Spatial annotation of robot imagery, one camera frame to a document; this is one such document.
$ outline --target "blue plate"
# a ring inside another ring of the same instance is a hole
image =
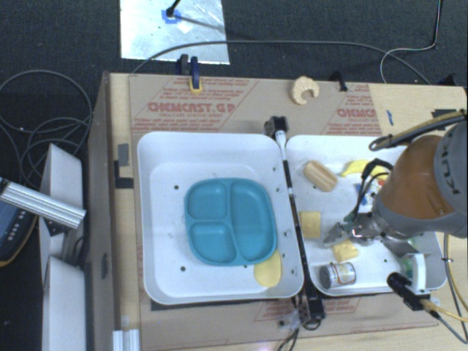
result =
[[[256,182],[216,178],[197,182],[185,196],[185,222],[195,256],[212,265],[249,265],[276,248],[270,197]]]

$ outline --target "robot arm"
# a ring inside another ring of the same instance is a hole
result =
[[[361,243],[381,238],[394,254],[416,253],[409,238],[439,231],[466,238],[467,229],[467,115],[464,111],[418,125],[400,135],[375,140],[377,151],[408,143],[442,123],[457,125],[444,137],[424,135],[412,141],[399,157],[375,197],[371,214],[357,214],[338,223],[324,241],[326,246],[346,238]]]

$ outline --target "tin can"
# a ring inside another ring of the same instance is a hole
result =
[[[356,282],[356,271],[351,263],[324,265],[319,272],[320,282],[325,289]]]

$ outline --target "black floor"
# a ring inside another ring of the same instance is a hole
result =
[[[383,50],[431,44],[437,0],[222,0],[228,39],[310,39],[361,42]],[[452,74],[467,85],[468,0],[444,0],[435,49],[401,53],[437,84]],[[120,58],[119,0],[0,0],[0,82],[30,69],[62,72],[90,95],[104,70],[128,72],[139,61]],[[204,75],[326,80],[339,70],[346,80],[382,82],[382,55],[336,45],[238,45],[229,66],[201,66]],[[150,64],[144,72],[173,73],[172,64]],[[385,63],[389,83],[423,83],[393,59]],[[56,116],[86,117],[74,87],[45,75],[18,78],[0,93],[0,116],[34,129]],[[20,151],[27,135],[11,132]],[[0,130],[0,176],[17,181],[18,162]],[[38,237],[34,231],[11,265],[0,268],[0,350],[40,350],[42,290]]]

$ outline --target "yellow item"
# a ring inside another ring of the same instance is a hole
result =
[[[198,95],[201,91],[203,91],[202,80],[201,80],[201,79],[200,79],[200,85],[199,85],[200,87],[199,87],[199,88],[194,88],[194,87],[193,87],[192,77],[190,77],[189,85],[190,85],[190,91],[191,91],[194,95]]]
[[[303,172],[309,181],[325,192],[333,190],[338,183],[336,175],[324,164],[315,160],[309,161]]]
[[[428,312],[435,311],[435,312],[446,314],[447,316],[452,317],[455,320],[468,322],[468,318],[458,316],[457,314],[450,312],[447,309],[440,308],[436,304],[432,303],[429,299],[421,299],[421,304],[423,305],[424,309]]]
[[[320,212],[299,212],[304,238],[320,238]]]
[[[344,242],[341,242],[340,244],[332,246],[331,249],[333,250],[336,261],[338,261],[338,263],[349,259],[353,259],[354,257],[359,255],[358,249],[354,247],[354,244],[352,244],[352,241],[350,241],[349,239],[347,239]]]
[[[446,256],[450,256],[450,253],[449,253],[449,250],[450,250],[450,235],[447,235],[447,251],[446,251]],[[458,285],[456,283],[456,280],[453,278],[453,273],[452,273],[452,265],[451,264],[448,264],[448,274],[450,275],[451,279],[452,279],[452,285],[453,285],[453,289],[455,290],[455,293],[457,294],[458,296],[458,299],[460,300],[461,304],[463,305],[463,307],[468,311],[468,304],[467,302],[464,300],[463,296],[461,296],[461,292],[460,292],[460,289],[458,288]]]
[[[281,279],[281,257],[276,249],[265,261],[254,265],[254,277],[264,287],[275,287]]]
[[[340,174],[340,176],[346,177],[348,174],[362,173],[368,163],[369,163],[369,160],[351,161],[350,163],[348,163],[348,165],[346,166],[346,169]],[[376,174],[379,174],[379,173],[388,173],[388,170],[378,165],[371,171],[371,176],[375,176]]]

